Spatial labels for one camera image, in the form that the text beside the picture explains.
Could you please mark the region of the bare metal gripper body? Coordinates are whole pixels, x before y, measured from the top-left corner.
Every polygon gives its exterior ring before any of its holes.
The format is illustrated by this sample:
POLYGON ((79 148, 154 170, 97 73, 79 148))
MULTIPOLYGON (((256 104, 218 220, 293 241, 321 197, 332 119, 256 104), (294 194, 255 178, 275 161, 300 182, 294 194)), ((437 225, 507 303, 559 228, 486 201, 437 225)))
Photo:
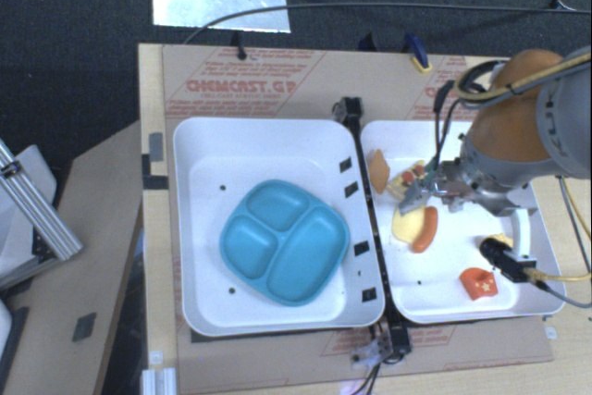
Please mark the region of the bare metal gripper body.
POLYGON ((508 216, 519 208, 509 199, 511 190, 463 160, 441 162, 434 178, 434 195, 451 212, 462 210, 465 203, 473 203, 493 216, 508 216))

